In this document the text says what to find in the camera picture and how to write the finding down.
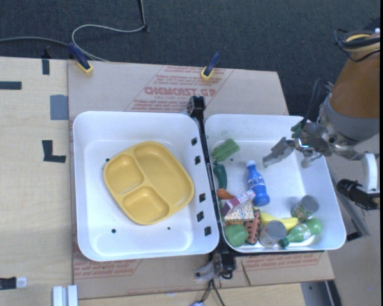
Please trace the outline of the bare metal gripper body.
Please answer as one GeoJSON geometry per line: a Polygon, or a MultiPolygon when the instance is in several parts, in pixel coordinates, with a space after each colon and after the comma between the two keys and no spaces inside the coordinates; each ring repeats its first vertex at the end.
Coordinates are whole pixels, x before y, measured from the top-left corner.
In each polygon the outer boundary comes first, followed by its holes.
{"type": "Polygon", "coordinates": [[[356,145],[370,139],[370,119],[340,113],[320,113],[315,122],[300,120],[292,127],[293,139],[325,156],[336,154],[345,159],[361,159],[356,145]]]}

